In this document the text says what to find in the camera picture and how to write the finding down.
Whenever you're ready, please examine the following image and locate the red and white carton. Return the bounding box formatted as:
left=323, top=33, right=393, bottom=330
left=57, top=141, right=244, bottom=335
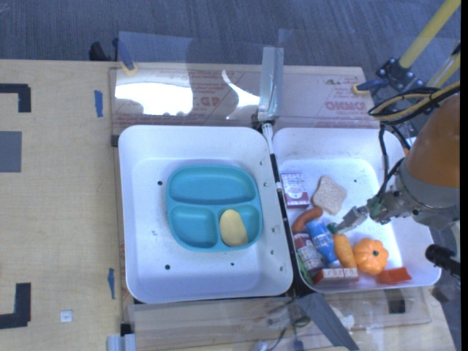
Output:
left=279, top=171, right=311, bottom=209

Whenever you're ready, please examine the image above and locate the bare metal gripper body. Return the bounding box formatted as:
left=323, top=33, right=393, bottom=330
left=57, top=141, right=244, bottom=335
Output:
left=367, top=188, right=417, bottom=226

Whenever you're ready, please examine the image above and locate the yellow potato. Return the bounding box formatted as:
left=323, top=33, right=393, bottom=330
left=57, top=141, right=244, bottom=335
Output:
left=219, top=208, right=250, bottom=249

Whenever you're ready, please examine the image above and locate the blue bottle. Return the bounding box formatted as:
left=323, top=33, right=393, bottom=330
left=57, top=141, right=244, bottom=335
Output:
left=306, top=219, right=341, bottom=267

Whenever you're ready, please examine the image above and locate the black cylinder on white bracket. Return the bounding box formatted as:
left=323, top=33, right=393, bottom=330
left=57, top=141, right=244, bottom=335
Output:
left=425, top=220, right=461, bottom=278

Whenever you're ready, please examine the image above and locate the orange pumpkin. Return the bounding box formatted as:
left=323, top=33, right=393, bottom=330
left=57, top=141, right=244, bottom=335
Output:
left=352, top=237, right=390, bottom=277

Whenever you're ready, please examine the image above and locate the brown cardboard board red print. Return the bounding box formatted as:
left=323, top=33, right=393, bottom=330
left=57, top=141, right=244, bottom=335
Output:
left=109, top=62, right=433, bottom=329

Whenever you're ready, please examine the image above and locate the white plastic tray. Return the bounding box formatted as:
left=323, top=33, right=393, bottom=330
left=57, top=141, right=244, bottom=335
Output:
left=118, top=124, right=295, bottom=304
left=271, top=127, right=442, bottom=294

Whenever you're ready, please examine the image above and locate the red wedge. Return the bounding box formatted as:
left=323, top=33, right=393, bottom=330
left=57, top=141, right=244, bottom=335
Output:
left=377, top=266, right=412, bottom=285

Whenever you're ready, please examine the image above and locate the beige bread slice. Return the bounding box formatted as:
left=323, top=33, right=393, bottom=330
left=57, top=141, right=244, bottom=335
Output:
left=311, top=175, right=348, bottom=216

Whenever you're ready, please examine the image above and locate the flat red and white box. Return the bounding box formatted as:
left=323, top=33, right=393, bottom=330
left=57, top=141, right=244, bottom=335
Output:
left=312, top=267, right=361, bottom=286

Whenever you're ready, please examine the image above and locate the orange red sausage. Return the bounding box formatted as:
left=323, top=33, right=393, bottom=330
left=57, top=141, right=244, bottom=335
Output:
left=290, top=206, right=325, bottom=235

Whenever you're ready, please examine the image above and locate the red and white can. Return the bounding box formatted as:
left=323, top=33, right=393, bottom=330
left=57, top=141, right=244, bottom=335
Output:
left=292, top=232, right=327, bottom=273

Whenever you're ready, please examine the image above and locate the blue divided plate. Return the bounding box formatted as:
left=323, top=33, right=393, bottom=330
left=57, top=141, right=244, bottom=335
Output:
left=165, top=164, right=264, bottom=253

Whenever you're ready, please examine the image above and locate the orange carrot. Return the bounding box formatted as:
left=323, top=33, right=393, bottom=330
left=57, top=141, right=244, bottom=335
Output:
left=325, top=222, right=358, bottom=270

